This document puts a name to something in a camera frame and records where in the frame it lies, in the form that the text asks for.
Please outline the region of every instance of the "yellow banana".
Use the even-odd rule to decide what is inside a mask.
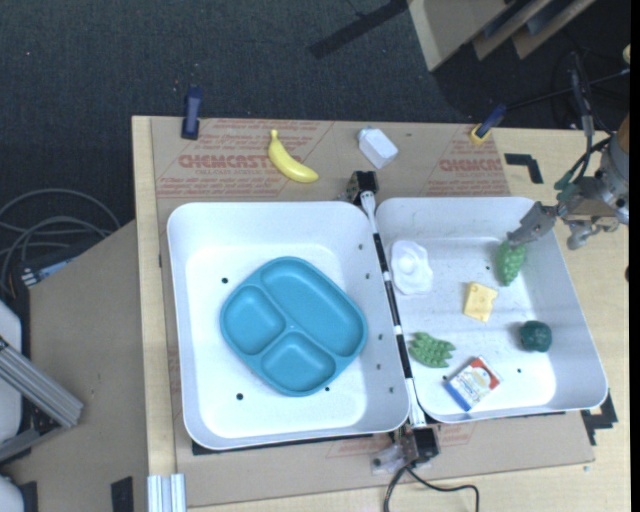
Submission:
[[[271,142],[269,143],[269,160],[287,178],[300,183],[316,181],[318,174],[295,160],[278,139],[278,130],[271,130]]]

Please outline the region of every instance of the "white tray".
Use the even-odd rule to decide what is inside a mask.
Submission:
[[[183,413],[213,450],[387,432],[409,409],[371,228],[338,201],[190,203],[167,226],[176,302]],[[368,338],[328,390],[286,396],[229,347],[222,304],[251,273],[282,256],[307,260],[362,310]]]
[[[607,379],[553,232],[527,245],[518,277],[501,286],[493,268],[498,245],[533,202],[519,197],[393,198],[377,211],[385,247],[411,240],[427,249],[433,288],[396,300],[405,340],[416,331],[453,343],[449,367],[412,361],[418,400],[437,421],[461,421],[543,414],[597,407]],[[467,283],[498,291],[485,324],[463,314]],[[519,327],[538,320],[551,327],[548,352],[522,348]],[[484,356],[501,384],[464,412],[444,387],[475,356]]]

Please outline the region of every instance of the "wooden table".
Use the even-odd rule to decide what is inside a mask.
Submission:
[[[159,235],[156,210],[151,118],[134,117],[133,147],[144,353],[148,465],[151,475],[176,472],[169,390]],[[512,195],[555,203],[552,184],[582,155],[581,132],[495,128],[493,137],[503,158]],[[534,185],[526,170],[509,166],[505,153],[531,154],[543,170],[545,185]],[[566,226],[555,227],[576,293],[609,380],[618,422],[597,432],[595,461],[537,470],[439,481],[438,485],[473,483],[481,510],[611,511],[631,508],[629,414],[629,295],[624,271],[629,261],[628,229],[592,237],[569,251]],[[374,487],[198,508],[198,511],[381,510],[385,489]],[[392,509],[473,510],[471,492],[436,493],[420,484],[398,486]]]

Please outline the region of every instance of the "yellow sponge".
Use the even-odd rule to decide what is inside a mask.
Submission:
[[[472,281],[467,285],[463,313],[486,323],[489,321],[493,301],[497,296],[497,290]]]

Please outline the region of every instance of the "blue plate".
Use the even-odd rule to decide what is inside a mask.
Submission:
[[[231,293],[220,327],[253,371],[291,396],[327,386],[367,339],[353,301],[309,262],[289,256],[269,261]]]

